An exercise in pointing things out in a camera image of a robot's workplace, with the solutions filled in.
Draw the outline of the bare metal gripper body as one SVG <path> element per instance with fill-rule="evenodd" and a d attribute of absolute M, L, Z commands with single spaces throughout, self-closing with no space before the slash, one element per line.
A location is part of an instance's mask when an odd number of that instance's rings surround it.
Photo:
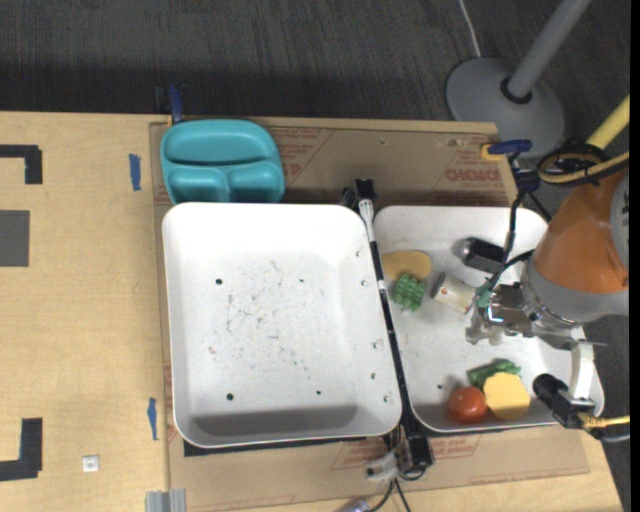
<path fill-rule="evenodd" d="M 515 283 L 498 285 L 492 291 L 483 317 L 507 336 L 533 337 L 534 323 L 541 315 L 527 302 L 521 284 Z"/>

